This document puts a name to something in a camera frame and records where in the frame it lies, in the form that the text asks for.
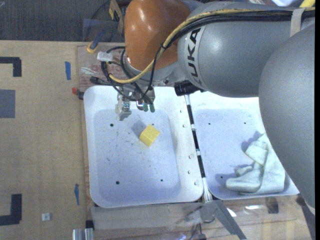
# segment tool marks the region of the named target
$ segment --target black corner marking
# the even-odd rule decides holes
[[[22,65],[19,57],[0,57],[0,64],[13,64],[13,77],[22,76]]]
[[[22,220],[22,194],[11,195],[10,215],[0,216],[0,226],[19,224]]]

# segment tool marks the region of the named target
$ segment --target black lettering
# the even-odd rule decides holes
[[[195,29],[195,30],[193,30],[193,31],[191,32],[190,40],[191,40],[194,44],[196,44],[196,42],[197,42],[196,38],[197,38],[197,34],[198,34],[198,32],[199,32],[200,30],[201,30],[201,27],[199,27],[199,28],[197,28],[197,29]]]
[[[198,73],[197,73],[196,66],[193,65],[193,64],[190,63],[190,62],[188,62],[188,65],[189,65],[189,67],[193,68],[193,70],[194,70],[194,73],[191,73],[191,75],[194,76],[195,78],[197,78],[197,77],[198,77]]]
[[[196,46],[194,46],[193,49],[190,50],[190,46],[188,44],[188,52],[189,52],[188,60],[189,61],[193,61],[193,62],[195,61],[195,58],[192,56],[192,54],[194,54],[195,52],[195,49],[196,49]]]

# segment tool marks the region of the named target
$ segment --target yellow block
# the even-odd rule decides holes
[[[149,124],[141,133],[139,139],[148,147],[157,139],[160,131],[154,128],[151,124]]]

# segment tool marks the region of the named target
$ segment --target white cloth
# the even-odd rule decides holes
[[[226,187],[242,195],[266,195],[284,190],[286,171],[266,134],[253,141],[245,151],[253,166],[235,170],[236,178],[226,180]]]

